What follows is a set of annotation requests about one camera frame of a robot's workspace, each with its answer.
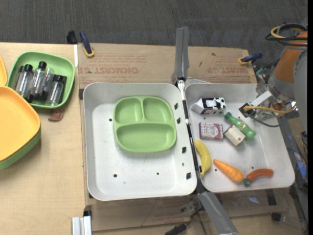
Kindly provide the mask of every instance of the blue clamp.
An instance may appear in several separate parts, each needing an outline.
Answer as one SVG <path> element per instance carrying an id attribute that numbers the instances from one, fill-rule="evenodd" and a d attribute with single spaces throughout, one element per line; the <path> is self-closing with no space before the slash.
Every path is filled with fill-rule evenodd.
<path id="1" fill-rule="evenodd" d="M 87 57 L 92 57 L 94 56 L 94 51 L 93 51 L 93 48 L 91 48 L 90 46 L 90 43 L 89 43 L 89 40 L 88 40 L 88 37 L 87 35 L 85 34 L 85 32 L 81 31 L 79 32 L 79 36 L 80 38 L 82 39 L 82 42 L 84 44 L 84 53 Z"/>
<path id="2" fill-rule="evenodd" d="M 238 59 L 238 63 L 240 65 L 247 65 L 249 63 L 249 61 L 251 61 L 251 63 L 253 64 L 257 59 L 260 59 L 262 57 L 262 53 L 258 52 L 258 53 L 254 53 L 254 54 L 251 54 L 247 57 L 244 57 L 244 58 L 239 58 Z"/>
<path id="3" fill-rule="evenodd" d="M 93 51 L 93 48 L 90 47 L 90 43 L 89 43 L 87 35 L 85 34 L 85 32 L 81 31 L 79 32 L 79 36 L 82 39 L 82 42 L 84 44 L 83 50 L 84 50 L 85 55 L 87 57 L 93 57 L 94 51 Z M 75 36 L 75 32 L 73 30 L 70 30 L 68 32 L 67 43 L 70 45 L 76 45 L 78 43 L 76 36 Z"/>

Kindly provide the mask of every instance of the pink box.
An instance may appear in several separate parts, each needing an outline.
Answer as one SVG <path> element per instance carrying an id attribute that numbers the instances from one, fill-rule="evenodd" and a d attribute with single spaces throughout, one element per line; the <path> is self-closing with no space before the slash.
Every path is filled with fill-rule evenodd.
<path id="1" fill-rule="evenodd" d="M 223 126 L 219 123 L 199 123 L 199 134 L 200 139 L 216 139 L 222 140 L 223 135 Z"/>

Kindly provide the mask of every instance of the red sausage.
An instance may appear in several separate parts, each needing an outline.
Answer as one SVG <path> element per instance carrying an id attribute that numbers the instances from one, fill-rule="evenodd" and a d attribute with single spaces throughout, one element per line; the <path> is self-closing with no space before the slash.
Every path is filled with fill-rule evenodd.
<path id="1" fill-rule="evenodd" d="M 262 176 L 263 176 L 263 177 L 269 177 L 269 178 L 270 178 L 270 177 L 273 176 L 273 174 L 274 174 L 273 170 L 263 168 L 263 169 L 257 169 L 257 170 L 254 170 L 254 171 L 250 172 L 250 173 L 246 176 L 246 178 L 252 182 L 252 181 L 255 180 L 256 178 L 262 177 Z"/>

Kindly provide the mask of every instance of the banana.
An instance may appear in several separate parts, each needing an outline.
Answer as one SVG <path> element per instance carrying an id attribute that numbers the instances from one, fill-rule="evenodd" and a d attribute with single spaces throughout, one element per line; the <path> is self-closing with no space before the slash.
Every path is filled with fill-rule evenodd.
<path id="1" fill-rule="evenodd" d="M 205 172 L 211 167 L 212 161 L 211 161 L 211 155 L 206 147 L 206 145 L 200 141 L 200 140 L 194 140 L 195 148 L 198 154 L 201 157 L 201 169 L 202 172 L 200 175 L 203 177 Z"/>

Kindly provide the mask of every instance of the wooden table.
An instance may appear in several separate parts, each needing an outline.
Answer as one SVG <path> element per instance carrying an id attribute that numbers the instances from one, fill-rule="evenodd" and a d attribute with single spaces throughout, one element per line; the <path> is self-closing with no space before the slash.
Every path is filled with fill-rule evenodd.
<path id="1" fill-rule="evenodd" d="M 75 63 L 74 49 L 73 45 L 0 43 L 0 55 L 8 74 L 16 58 L 25 51 L 48 52 Z M 0 170 L 0 235 L 68 235 L 71 219 L 82 216 L 86 187 L 80 103 L 76 69 L 72 94 L 63 107 L 63 119 L 49 121 L 48 110 L 36 109 L 42 124 L 41 140 L 16 163 Z M 296 213 L 288 189 L 279 189 L 279 194 Z M 268 214 L 237 216 L 232 221 L 240 234 L 302 234 L 273 223 Z M 209 220 L 203 218 L 203 222 L 210 234 L 217 234 Z M 103 234 L 157 235 L 173 227 L 167 224 Z M 185 234 L 204 234 L 200 222 L 192 222 Z"/>

